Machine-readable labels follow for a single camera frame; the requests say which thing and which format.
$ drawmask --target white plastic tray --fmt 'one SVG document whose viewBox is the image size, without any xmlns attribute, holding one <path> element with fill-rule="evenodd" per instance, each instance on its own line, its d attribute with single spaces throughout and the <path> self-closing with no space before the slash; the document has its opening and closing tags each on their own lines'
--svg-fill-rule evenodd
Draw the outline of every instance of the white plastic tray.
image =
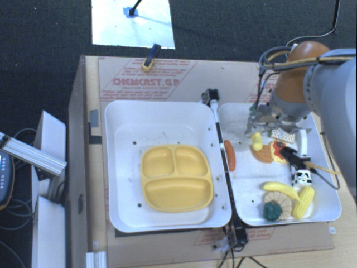
<svg viewBox="0 0 357 268">
<path fill-rule="evenodd" d="M 214 115 L 209 107 L 193 102 L 118 100 L 106 107 L 104 119 L 109 215 L 116 229 L 143 232 L 212 228 L 229 222 L 231 206 Z M 205 154 L 214 197 L 200 210 L 160 212 L 145 202 L 140 179 L 141 156 L 152 146 L 178 143 L 196 146 Z"/>
<path fill-rule="evenodd" d="M 315 197 L 302 219 L 290 217 L 285 221 L 270 222 L 263 218 L 263 196 L 266 192 L 261 189 L 262 184 L 266 181 L 279 181 L 290 185 L 291 174 L 288 164 L 265 164 L 259 162 L 252 155 L 250 151 L 252 142 L 250 138 L 245 137 L 250 106 L 251 104 L 226 103 L 219 109 L 223 138 L 231 142 L 236 155 L 236 169 L 230 173 L 230 176 L 237 212 L 242 221 L 251 226 L 267 226 L 300 222 L 327 222 L 339 218 L 341 203 L 337 191 L 314 174 L 312 174 L 312 186 L 315 190 Z M 297 125 L 304 129 L 312 129 L 307 134 L 307 153 L 312 162 L 327 168 L 328 164 L 312 115 L 310 114 L 306 120 Z M 263 136 L 264 144 L 268 144 L 270 141 L 272 139 Z M 320 174 L 333 183 L 331 174 L 324 171 L 320 171 Z"/>
</svg>

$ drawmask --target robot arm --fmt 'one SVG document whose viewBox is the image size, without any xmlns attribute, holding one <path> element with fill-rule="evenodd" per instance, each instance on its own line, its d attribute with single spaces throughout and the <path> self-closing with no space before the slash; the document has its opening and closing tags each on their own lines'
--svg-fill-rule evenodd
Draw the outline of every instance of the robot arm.
<svg viewBox="0 0 357 268">
<path fill-rule="evenodd" d="M 314 111 L 356 201 L 356 50 L 330 51 L 317 42 L 303 42 L 286 63 L 271 69 L 283 71 L 270 102 L 251 113 L 247 136 L 268 127 L 291 132 L 296 122 Z"/>
</svg>

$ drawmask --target blue and yellow clamp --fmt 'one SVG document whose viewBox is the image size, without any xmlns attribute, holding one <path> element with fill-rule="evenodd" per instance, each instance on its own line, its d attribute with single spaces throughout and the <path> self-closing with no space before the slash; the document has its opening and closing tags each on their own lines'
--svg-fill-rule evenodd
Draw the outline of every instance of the blue and yellow clamp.
<svg viewBox="0 0 357 268">
<path fill-rule="evenodd" d="M 158 44 L 154 44 L 148 54 L 148 56 L 144 59 L 141 67 L 143 70 L 150 70 L 153 64 L 153 59 L 158 57 L 158 54 L 161 50 L 161 46 Z"/>
</svg>

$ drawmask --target black floor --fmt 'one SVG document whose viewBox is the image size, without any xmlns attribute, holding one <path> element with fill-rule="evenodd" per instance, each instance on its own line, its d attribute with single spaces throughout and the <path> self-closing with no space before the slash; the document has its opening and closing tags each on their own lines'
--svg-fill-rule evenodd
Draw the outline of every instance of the black floor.
<svg viewBox="0 0 357 268">
<path fill-rule="evenodd" d="M 169 0 L 175 50 L 161 58 L 257 61 L 262 52 L 332 27 L 335 0 Z M 341 0 L 331 49 L 356 48 L 357 0 Z M 67 122 L 79 56 L 144 57 L 147 49 L 91 43 L 91 0 L 0 0 L 0 132 L 37 128 L 42 110 Z M 29 168 L 16 174 L 14 198 L 30 198 Z M 21 220 L 2 211 L 0 226 Z M 0 229 L 0 241 L 31 266 L 32 229 Z M 0 245 L 0 267 L 21 267 Z"/>
</svg>

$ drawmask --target yellow plate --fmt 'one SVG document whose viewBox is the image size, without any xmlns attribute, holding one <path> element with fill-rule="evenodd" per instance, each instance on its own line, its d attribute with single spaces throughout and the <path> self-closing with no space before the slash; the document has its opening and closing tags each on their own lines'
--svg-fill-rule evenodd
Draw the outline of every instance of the yellow plate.
<svg viewBox="0 0 357 268">
<path fill-rule="evenodd" d="M 205 208 L 213 198 L 206 156 L 188 145 L 149 148 L 140 164 L 146 202 L 162 212 L 190 212 Z"/>
</svg>

